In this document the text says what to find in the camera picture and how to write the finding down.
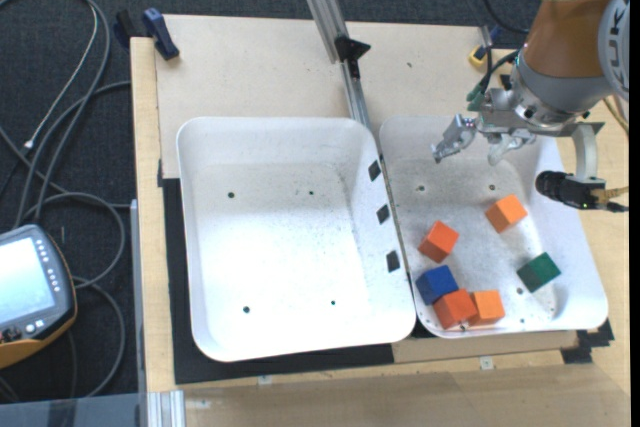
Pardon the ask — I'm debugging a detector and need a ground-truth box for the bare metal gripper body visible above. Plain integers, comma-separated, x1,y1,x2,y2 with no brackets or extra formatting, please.
474,86,562,144

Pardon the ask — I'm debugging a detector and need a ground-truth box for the white plastic tray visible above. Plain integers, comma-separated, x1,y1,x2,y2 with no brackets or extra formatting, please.
175,115,418,363
378,114,610,340

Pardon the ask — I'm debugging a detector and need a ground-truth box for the light orange cube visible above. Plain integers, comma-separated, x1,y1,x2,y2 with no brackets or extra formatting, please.
484,193,529,235
469,289,507,328

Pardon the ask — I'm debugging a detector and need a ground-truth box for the dark orange cube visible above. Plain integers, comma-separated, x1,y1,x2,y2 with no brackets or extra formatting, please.
417,220,461,265
432,288,479,331

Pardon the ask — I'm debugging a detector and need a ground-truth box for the green cube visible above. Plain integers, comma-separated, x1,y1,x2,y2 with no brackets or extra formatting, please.
516,251,563,294

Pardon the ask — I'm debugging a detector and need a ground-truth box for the blue cube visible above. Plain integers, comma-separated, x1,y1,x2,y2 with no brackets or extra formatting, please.
414,264,460,306

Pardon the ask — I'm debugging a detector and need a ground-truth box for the pale wood board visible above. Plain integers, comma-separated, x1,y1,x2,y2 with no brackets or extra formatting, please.
154,13,584,365

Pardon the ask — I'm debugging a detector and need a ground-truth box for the black cylinder on white bracket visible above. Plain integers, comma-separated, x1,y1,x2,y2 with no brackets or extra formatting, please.
535,120,608,211

